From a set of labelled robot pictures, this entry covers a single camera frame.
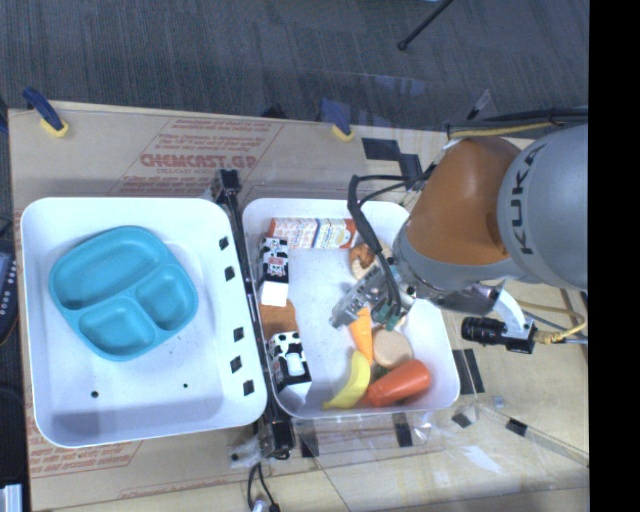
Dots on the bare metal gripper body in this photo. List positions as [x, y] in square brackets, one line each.
[367, 290]

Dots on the dull grey metal gripper finger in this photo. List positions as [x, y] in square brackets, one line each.
[342, 314]

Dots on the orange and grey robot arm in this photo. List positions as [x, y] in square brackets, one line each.
[480, 210]

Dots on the orange carrot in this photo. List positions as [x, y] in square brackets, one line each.
[364, 335]

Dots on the brown doughnut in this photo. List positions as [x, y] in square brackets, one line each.
[361, 255]

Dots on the white plastic tray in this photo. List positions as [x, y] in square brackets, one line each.
[320, 280]
[150, 400]

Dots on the tan round biscuit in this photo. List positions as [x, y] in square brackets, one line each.
[392, 349]

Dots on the brown bread slice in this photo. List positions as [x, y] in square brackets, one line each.
[277, 320]

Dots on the yellow banana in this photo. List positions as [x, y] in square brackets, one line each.
[356, 380]

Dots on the cow print carton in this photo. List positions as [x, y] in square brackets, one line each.
[274, 265]
[287, 357]

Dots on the orange and white carton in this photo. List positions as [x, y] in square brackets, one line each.
[310, 233]

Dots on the orange sausage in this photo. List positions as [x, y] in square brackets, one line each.
[400, 382]

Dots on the thin black rod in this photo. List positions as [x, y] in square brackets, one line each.
[248, 295]

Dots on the blue divided plate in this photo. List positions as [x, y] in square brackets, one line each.
[122, 292]

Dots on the brown cardboard board, red print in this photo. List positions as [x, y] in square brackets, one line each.
[150, 150]

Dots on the black cylinder on white bracket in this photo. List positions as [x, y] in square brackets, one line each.
[482, 330]

